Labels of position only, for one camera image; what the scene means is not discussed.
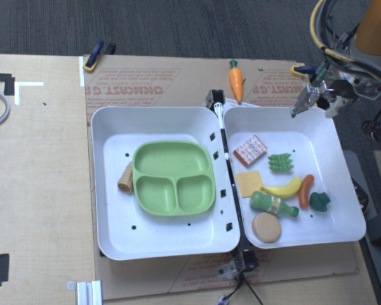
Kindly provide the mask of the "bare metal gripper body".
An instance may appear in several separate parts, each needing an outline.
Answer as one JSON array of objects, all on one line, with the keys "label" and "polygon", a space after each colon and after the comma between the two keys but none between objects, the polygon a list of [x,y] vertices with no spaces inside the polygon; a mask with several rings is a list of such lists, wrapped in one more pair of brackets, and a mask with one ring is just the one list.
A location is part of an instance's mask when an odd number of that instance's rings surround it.
[{"label": "bare metal gripper body", "polygon": [[368,75],[330,72],[325,77],[325,83],[331,94],[351,100],[358,97],[376,100],[381,97],[381,82]]}]

